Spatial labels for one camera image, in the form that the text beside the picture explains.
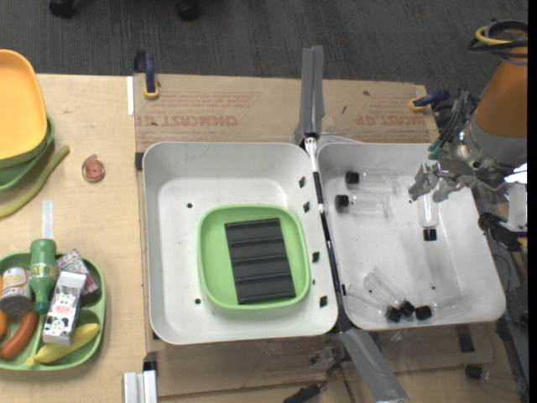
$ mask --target toy can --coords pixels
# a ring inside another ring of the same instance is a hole
[[[24,267],[12,267],[3,272],[0,309],[8,315],[22,315],[32,307],[29,272]]]

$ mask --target yellow plate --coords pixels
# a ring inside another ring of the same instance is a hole
[[[12,50],[0,50],[0,160],[39,147],[47,117],[34,68]]]

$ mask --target green tray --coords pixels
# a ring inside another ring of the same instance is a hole
[[[295,286],[295,297],[239,304],[227,247],[225,224],[278,218]],[[310,287],[310,267],[299,221],[287,209],[273,205],[240,204],[215,207],[198,228],[198,261],[201,283],[211,301],[227,309],[268,309],[300,301]]]
[[[58,253],[57,258],[66,253]],[[106,304],[106,288],[104,276],[99,267],[86,257],[82,257],[86,267],[90,271],[91,275],[95,279],[95,282],[99,285],[99,290],[91,294],[88,297],[82,298],[81,309],[78,317],[76,318],[76,326],[87,324],[90,322],[97,322],[100,325],[99,333],[88,344],[81,348],[78,348],[73,353],[62,357],[52,363],[40,364],[35,363],[32,367],[26,364],[28,357],[33,357],[43,345],[41,342],[41,331],[43,330],[44,319],[46,315],[41,315],[39,318],[38,326],[34,332],[34,335],[28,342],[28,344],[17,354],[13,359],[0,358],[0,369],[7,370],[62,370],[75,367],[79,364],[86,362],[99,348],[102,338],[102,330],[104,328],[105,317],[105,304]],[[6,255],[0,258],[0,273],[3,273],[7,269],[14,266],[22,266],[29,268],[31,260],[31,254],[29,251],[21,251]],[[8,318],[8,330],[6,331],[2,340],[0,340],[0,347],[9,340],[9,338],[17,331],[20,317]]]
[[[47,115],[47,133],[45,135],[46,142],[43,149],[31,160],[0,169],[0,191],[5,191],[15,186],[28,172],[34,168],[34,166],[39,162],[39,160],[41,160],[41,157],[43,157],[47,149],[52,144],[54,134],[54,121],[49,115]]]

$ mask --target clear plastic tube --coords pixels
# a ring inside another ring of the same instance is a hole
[[[378,267],[371,270],[363,279],[363,287],[390,306],[400,309],[406,317],[414,313],[415,308],[407,300],[404,291]]]
[[[425,321],[462,314],[470,309],[470,301],[461,292],[438,297],[423,306],[416,307],[416,318]]]
[[[350,285],[347,288],[347,295],[351,300],[350,307],[358,315],[364,315],[371,319],[386,318],[391,322],[399,322],[401,319],[400,309],[390,306],[386,301],[377,298],[365,288]]]
[[[418,197],[418,223],[424,229],[424,240],[429,242],[436,240],[436,227],[440,224],[438,203],[433,200],[433,192],[428,192]]]
[[[348,171],[345,183],[351,190],[398,193],[401,189],[399,178],[389,170]]]
[[[336,209],[339,212],[385,218],[391,216],[389,199],[387,197],[360,196],[359,193],[351,192],[348,195],[337,195],[335,203]]]
[[[527,389],[526,381],[507,369],[501,369],[492,365],[468,364],[465,367],[466,377],[469,382],[489,388],[516,392],[524,395]]]

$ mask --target pink object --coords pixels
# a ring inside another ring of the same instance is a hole
[[[84,260],[80,254],[78,254],[76,249],[72,249],[63,257],[58,258],[56,260],[56,264],[58,265],[58,269],[61,271],[86,275],[86,284],[82,290],[83,297],[89,296],[99,289],[99,285],[95,282],[93,276],[91,276],[91,273],[87,269]]]

